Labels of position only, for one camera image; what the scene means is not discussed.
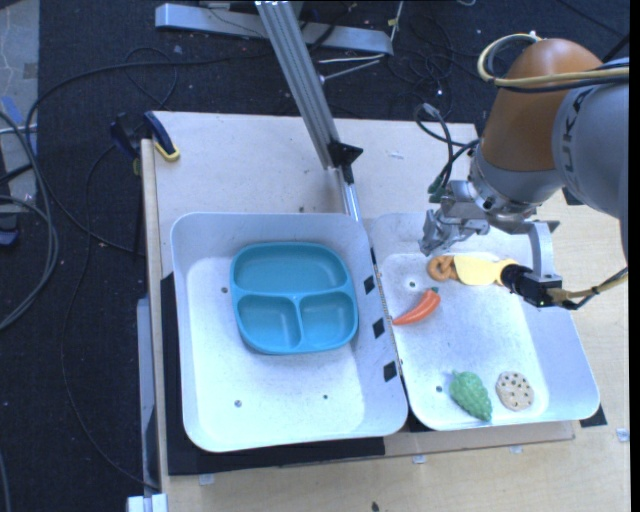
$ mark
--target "black carpet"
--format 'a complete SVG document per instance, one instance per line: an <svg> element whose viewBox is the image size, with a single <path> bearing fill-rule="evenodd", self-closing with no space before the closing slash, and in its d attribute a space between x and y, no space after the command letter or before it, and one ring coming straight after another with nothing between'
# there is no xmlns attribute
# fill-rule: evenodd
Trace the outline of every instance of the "black carpet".
<svg viewBox="0 0 640 512"><path fill-rule="evenodd" d="M127 158L109 150L110 123L120 112L140 120L161 108L297 112L267 42L158 31L160 3L41 0L38 156L61 249L34 305L0 332L0 451L16 511L122 511L126 498L143 489L137 481L136 304L146 289L145 261L136 256L143 245L135 245L140 181ZM358 2L345 13L346 5L306 2L303 18L389 30L397 8ZM628 34L629 10L628 0L405 2L395 56L329 80L327 99L335 117L399 120L412 119L415 106L427 101L447 121L481 131L495 97L475 73L487 44L535 30L604 58ZM628 51L624 46L616 56ZM344 56L312 51L316 61ZM125 62L157 64L124 70ZM352 65L319 69L332 74ZM87 228L100 238L90 238ZM0 248L1 317L37 283L44 265L44 223L22 215L20 229L16 246Z"/></svg>

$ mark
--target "metal stand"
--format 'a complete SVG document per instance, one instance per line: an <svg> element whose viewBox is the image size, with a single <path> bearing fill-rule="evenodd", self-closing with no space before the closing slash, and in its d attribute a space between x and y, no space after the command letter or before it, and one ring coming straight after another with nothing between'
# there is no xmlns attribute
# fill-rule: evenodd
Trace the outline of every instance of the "metal stand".
<svg viewBox="0 0 640 512"><path fill-rule="evenodd" d="M299 15L303 2L281 2L295 4ZM191 30L227 34L250 38L267 38L259 16L231 12L224 9L222 2L208 2L207 7L194 7L172 3L156 8L156 28ZM330 27L324 23L307 23L302 34L306 44L315 43ZM336 26L322 46L328 48L351 49L356 51L393 55L390 37L384 32L362 28Z"/></svg>
<svg viewBox="0 0 640 512"><path fill-rule="evenodd" d="M256 2L258 13L287 79L298 109L325 169L342 171L345 210L361 221L351 164L362 150L340 142L327 99L322 91L290 2Z"/></svg>

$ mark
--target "orange toy carrot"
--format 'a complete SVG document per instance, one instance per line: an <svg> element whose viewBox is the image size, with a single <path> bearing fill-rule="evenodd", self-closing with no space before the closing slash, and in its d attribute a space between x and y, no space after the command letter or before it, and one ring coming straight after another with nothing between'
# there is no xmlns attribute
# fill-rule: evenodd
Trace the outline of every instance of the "orange toy carrot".
<svg viewBox="0 0 640 512"><path fill-rule="evenodd" d="M394 319L391 323L393 325L406 325L418 322L433 313L438 304L440 304L440 295L435 288L429 288L422 294L415 308Z"/></svg>

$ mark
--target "blue divided plate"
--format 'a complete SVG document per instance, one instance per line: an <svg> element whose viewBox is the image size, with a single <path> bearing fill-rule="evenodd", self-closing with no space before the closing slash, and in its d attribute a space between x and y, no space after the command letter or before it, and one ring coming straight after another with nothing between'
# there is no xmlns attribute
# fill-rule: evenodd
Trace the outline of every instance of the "blue divided plate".
<svg viewBox="0 0 640 512"><path fill-rule="evenodd" d="M310 242L268 242L231 262L231 297L242 339L267 354L345 345L358 329L353 281L340 256Z"/></svg>

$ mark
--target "cookie chocolate chip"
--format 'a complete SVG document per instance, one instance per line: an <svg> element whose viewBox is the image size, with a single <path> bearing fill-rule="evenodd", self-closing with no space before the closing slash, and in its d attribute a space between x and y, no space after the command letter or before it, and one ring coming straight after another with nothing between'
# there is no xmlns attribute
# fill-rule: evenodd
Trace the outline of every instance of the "cookie chocolate chip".
<svg viewBox="0 0 640 512"><path fill-rule="evenodd" d="M533 403L533 388L520 372L502 372L496 382L496 393L502 404L512 411L522 411Z"/></svg>

